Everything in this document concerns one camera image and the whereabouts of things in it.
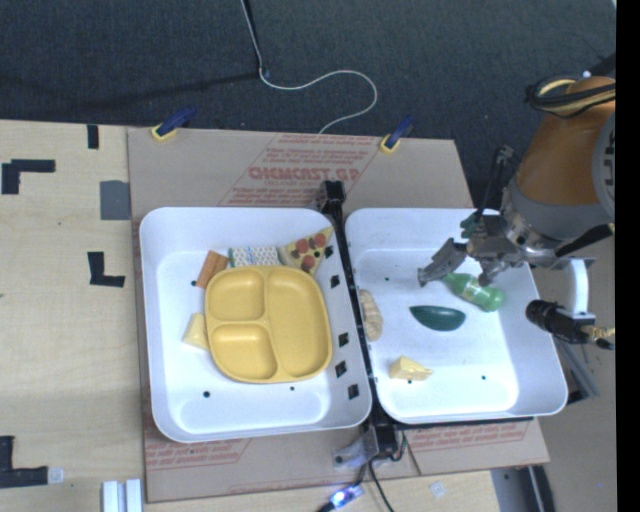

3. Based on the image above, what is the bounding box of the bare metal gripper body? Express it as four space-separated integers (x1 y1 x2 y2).
465 215 562 269

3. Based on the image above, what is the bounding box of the green plastic bottle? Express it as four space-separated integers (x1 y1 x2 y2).
443 271 507 313

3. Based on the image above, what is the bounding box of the dark green half avocado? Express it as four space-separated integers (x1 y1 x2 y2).
408 304 468 333

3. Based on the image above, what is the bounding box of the beige bread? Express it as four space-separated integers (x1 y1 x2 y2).
358 288 385 343

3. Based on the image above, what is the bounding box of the yellow cheese wedge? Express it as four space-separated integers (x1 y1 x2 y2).
181 312 211 352
388 354 434 383

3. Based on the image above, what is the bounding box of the white plastic tray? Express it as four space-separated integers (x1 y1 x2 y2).
138 206 374 444
344 207 570 426

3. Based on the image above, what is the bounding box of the pizza slice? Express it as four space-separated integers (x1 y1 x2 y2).
277 225 336 276

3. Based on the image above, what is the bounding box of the yellow divided plate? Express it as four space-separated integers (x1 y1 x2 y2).
203 264 334 385

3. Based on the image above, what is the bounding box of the white patterned packet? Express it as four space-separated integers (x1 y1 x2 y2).
227 245 282 269

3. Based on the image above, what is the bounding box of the brown cardboard board red print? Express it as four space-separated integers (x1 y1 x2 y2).
126 127 552 504

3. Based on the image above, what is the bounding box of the black cylinder on white bracket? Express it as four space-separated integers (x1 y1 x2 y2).
524 256 599 346

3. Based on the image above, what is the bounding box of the black block with thin wires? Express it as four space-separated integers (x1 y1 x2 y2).
318 180 348 215
361 421 407 462

